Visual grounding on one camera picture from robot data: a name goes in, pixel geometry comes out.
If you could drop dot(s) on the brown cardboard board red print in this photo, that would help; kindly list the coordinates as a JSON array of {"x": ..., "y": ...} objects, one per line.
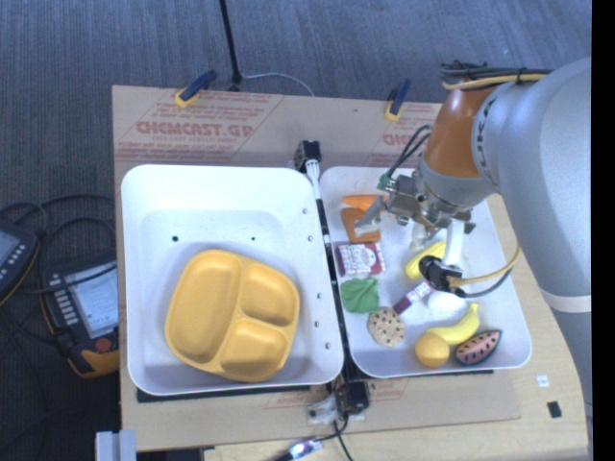
[{"x": 202, "y": 128}]

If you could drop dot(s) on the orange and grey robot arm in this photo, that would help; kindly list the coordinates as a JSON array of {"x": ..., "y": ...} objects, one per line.
[{"x": 543, "y": 171}]

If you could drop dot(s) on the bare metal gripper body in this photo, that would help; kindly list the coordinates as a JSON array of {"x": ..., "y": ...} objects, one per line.
[{"x": 408, "y": 200}]

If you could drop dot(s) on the red watermelon slice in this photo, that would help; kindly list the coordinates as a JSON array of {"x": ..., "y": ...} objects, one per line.
[{"x": 478, "y": 348}]

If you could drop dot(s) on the brown chocolate chip biscuit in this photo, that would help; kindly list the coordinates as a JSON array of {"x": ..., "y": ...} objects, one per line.
[{"x": 386, "y": 327}]

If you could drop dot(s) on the orange carrot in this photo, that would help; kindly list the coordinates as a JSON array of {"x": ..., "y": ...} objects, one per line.
[{"x": 361, "y": 201}]

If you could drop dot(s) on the yellow divided plate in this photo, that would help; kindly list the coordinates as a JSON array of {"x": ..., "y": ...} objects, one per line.
[{"x": 230, "y": 315}]

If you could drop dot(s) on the white plastic tray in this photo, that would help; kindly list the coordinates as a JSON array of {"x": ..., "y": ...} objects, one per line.
[
  {"x": 495, "y": 305},
  {"x": 216, "y": 200}
]

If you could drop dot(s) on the green lettuce leaf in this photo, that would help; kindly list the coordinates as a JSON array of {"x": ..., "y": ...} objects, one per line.
[{"x": 360, "y": 296}]

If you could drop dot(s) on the thin black and white rod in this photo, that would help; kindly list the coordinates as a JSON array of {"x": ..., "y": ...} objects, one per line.
[{"x": 331, "y": 252}]

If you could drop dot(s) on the pink and white carton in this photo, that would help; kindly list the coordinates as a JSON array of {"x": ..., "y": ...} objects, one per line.
[{"x": 360, "y": 259}]

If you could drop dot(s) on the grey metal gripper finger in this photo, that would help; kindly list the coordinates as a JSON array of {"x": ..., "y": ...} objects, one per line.
[
  {"x": 371, "y": 220},
  {"x": 424, "y": 235}
]

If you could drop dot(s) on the black cylinder on white bracket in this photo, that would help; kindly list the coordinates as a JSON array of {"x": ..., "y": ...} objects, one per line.
[{"x": 438, "y": 272}]

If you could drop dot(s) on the purple and white small bottle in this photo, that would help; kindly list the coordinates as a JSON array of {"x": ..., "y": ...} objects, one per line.
[{"x": 408, "y": 299}]

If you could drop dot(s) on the white egg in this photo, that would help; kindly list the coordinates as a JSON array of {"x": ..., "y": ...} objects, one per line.
[{"x": 444, "y": 301}]

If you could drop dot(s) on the yellow lemon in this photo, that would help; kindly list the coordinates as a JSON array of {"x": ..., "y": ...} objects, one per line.
[{"x": 431, "y": 350}]

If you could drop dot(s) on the brown bread slice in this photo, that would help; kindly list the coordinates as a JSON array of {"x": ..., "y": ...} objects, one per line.
[{"x": 353, "y": 221}]

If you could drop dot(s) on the yellow banana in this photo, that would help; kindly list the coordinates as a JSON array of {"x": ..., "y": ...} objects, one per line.
[
  {"x": 417, "y": 262},
  {"x": 459, "y": 330}
]

